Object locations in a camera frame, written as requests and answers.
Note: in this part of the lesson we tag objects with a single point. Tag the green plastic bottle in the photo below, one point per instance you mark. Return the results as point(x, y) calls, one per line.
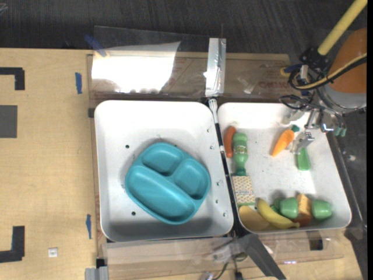
point(240, 152)

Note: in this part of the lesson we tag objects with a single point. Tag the orange sausage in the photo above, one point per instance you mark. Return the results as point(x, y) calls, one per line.
point(229, 141)

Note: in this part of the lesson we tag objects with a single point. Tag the orange carrot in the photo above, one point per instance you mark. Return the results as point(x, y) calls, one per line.
point(282, 143)

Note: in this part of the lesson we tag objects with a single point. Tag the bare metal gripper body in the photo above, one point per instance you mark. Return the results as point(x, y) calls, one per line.
point(318, 120)

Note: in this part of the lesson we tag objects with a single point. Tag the yellow banana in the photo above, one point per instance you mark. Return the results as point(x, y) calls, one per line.
point(272, 216)

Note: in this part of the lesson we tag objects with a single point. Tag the white plastic tray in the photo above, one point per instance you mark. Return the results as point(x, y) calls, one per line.
point(116, 133)
point(271, 174)

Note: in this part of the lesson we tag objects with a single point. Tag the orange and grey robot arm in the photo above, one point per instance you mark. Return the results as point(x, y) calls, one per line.
point(349, 66)

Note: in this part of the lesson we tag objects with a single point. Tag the green toy cup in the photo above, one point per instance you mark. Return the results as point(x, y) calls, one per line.
point(288, 208)
point(322, 209)

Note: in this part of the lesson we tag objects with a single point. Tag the green rounded block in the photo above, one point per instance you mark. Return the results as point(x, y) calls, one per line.
point(303, 160)

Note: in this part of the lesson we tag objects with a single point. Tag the orange and yellow bread slice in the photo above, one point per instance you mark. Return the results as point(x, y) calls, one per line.
point(304, 207)

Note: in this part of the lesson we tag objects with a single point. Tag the pale yellow flat slice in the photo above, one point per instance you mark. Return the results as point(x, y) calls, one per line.
point(251, 219)

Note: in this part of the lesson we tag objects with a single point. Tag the blue divided plate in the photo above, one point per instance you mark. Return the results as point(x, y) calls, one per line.
point(163, 191)

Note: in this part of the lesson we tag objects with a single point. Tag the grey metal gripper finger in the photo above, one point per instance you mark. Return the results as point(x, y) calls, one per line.
point(297, 146)
point(307, 138)

